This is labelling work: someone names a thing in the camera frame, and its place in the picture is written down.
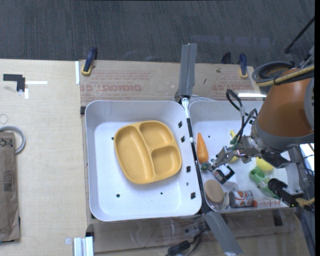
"metal bracket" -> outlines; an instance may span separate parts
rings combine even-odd
[[[76,237],[73,239],[73,256],[94,256],[94,238],[87,236],[85,238]]]
[[[188,43],[182,46],[180,62],[179,88],[175,99],[177,102],[183,97],[190,98],[195,86],[195,67],[197,57],[197,44]]]
[[[203,217],[226,256],[236,256],[244,253],[219,212],[210,211]]]

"yellow cable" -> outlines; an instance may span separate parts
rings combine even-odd
[[[265,76],[269,76],[270,74],[274,73],[274,72],[279,72],[279,71],[286,71],[288,70],[289,68],[288,67],[277,67],[275,69],[272,69],[272,70],[269,70]]]
[[[300,207],[311,205],[315,202],[315,198],[311,198],[310,200],[306,200],[303,198],[296,198],[295,199]]]
[[[268,81],[268,82],[256,82],[256,84],[259,87],[272,86],[274,84],[279,84],[281,82],[284,82],[284,81],[289,80],[291,78],[295,78],[297,76],[303,75],[305,73],[308,73],[308,72],[311,72],[311,71],[314,71],[314,70],[315,70],[315,65],[312,65],[312,66],[308,66],[308,67],[305,67],[303,69],[300,69],[298,71],[292,72],[290,74],[287,74],[287,75],[284,75],[284,76],[280,76],[279,78],[275,79],[274,81],[272,80],[272,81]]]

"wooden table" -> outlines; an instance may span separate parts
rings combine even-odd
[[[88,227],[80,86],[74,61],[0,59],[3,74],[19,74],[29,85],[29,99],[16,83],[0,80],[0,114],[19,127],[26,145],[17,155],[20,240],[0,245],[1,255],[71,256],[73,238]],[[301,224],[288,213],[293,232],[241,236],[245,255],[309,255]],[[230,218],[235,226],[237,217]],[[113,251],[101,255],[164,255],[168,247]],[[200,244],[194,255],[224,255],[217,241]]]

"yellow object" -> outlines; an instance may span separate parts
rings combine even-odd
[[[245,72],[245,75],[243,75],[242,72],[241,72],[241,68],[239,68],[238,72],[239,72],[239,77],[241,79],[247,79],[248,78],[248,72]]]
[[[207,146],[200,132],[197,135],[196,154],[200,163],[206,163],[209,160]]]
[[[179,146],[162,122],[151,120],[123,126],[113,140],[121,169],[133,183],[160,181],[175,175],[181,168]]]
[[[231,131],[230,131],[230,135],[231,135],[232,138],[234,138],[234,137],[236,136],[234,130],[231,130]],[[235,162],[237,159],[239,159],[239,157],[234,156],[234,157],[229,161],[229,163],[233,163],[233,162]]]
[[[89,66],[88,71],[84,71],[84,68],[85,68],[85,64],[82,65],[81,74],[84,76],[89,76],[91,73],[92,65]]]
[[[265,160],[261,159],[261,158],[256,158],[256,161],[255,161],[255,164],[256,166],[258,166],[264,173],[270,173],[274,167],[266,162]]]
[[[309,206],[311,204],[313,204],[315,202],[315,198],[311,198],[310,200],[306,200],[303,198],[296,198],[295,199],[297,201],[297,203],[299,204],[300,207],[304,207],[304,206]]]

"clamp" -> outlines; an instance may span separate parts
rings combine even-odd
[[[92,65],[91,62],[92,60],[95,60],[97,58],[97,48],[91,47],[88,57],[86,58],[85,63],[82,65],[81,68],[81,74],[84,76],[89,76],[91,73]]]
[[[248,77],[248,72],[247,72],[247,58],[246,55],[244,53],[241,53],[239,55],[239,62],[238,64],[240,64],[240,68],[239,68],[239,75],[240,78],[242,79],[246,79]]]

